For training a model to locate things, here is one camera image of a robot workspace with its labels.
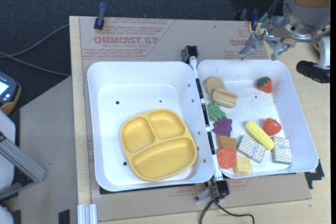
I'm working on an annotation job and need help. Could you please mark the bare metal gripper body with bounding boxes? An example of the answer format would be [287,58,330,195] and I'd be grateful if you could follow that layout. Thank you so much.
[263,16,327,45]

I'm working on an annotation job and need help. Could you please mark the red strawberry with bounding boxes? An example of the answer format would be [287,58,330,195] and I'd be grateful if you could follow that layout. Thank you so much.
[256,76,273,94]

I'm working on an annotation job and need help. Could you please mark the tan round biscuit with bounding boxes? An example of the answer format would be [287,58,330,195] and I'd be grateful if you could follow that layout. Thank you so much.
[205,76,226,96]

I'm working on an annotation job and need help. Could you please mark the white plastic tray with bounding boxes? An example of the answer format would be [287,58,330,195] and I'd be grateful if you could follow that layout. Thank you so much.
[196,59,319,179]
[87,60,215,192]

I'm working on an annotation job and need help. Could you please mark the tan ridged bread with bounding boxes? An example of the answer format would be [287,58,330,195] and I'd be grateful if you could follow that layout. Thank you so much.
[212,88,238,109]

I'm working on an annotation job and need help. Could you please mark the black and white thin rod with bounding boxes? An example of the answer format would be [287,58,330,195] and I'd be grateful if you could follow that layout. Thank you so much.
[188,56,224,181]

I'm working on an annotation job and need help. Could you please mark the green grapes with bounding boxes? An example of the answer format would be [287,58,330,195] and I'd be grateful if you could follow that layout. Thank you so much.
[206,102,227,122]

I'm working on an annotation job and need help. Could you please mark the red pepper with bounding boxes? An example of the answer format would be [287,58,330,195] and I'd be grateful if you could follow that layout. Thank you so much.
[262,118,282,136]

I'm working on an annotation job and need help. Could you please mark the purple grapes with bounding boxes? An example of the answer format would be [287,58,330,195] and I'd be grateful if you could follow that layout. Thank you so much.
[212,118,233,137]

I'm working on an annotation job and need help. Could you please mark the yellow corn cob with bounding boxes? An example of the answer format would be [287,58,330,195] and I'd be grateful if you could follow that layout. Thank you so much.
[245,120,275,151]

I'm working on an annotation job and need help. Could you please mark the orange waffle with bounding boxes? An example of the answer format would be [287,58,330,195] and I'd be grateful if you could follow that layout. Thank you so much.
[216,135,237,152]

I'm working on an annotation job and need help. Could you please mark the patterned white carton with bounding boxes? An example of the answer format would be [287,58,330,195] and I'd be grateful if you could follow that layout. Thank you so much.
[271,136,292,165]
[236,135,267,164]

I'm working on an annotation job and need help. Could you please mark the brown cardboard board red print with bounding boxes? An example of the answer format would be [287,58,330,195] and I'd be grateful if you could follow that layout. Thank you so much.
[79,17,313,222]

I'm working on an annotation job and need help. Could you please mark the orange round slice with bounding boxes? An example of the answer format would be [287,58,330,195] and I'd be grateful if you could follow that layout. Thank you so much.
[216,147,237,169]

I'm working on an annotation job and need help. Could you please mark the yellow cheese wedge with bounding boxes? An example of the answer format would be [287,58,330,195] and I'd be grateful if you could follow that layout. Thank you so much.
[233,156,253,175]

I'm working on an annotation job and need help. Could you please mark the yellow divided plate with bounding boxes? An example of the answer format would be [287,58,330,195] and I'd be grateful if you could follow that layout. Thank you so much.
[120,109,198,182]

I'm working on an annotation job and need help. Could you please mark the black cylinder on white bracket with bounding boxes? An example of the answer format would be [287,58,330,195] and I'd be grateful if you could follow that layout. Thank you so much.
[296,36,331,84]

